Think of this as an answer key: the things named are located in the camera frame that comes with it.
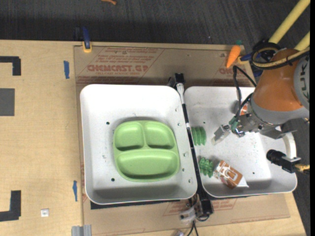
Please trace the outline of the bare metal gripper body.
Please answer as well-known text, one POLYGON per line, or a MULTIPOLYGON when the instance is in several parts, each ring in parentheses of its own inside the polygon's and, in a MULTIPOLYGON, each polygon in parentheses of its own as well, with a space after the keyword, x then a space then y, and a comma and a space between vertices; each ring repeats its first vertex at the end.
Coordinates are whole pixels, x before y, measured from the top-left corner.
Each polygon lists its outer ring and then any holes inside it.
POLYGON ((269 138, 280 138, 281 129, 278 125, 270 124, 259 119, 253 113, 240 115, 235 119, 235 134, 239 137, 245 136, 247 132, 259 133, 269 138))

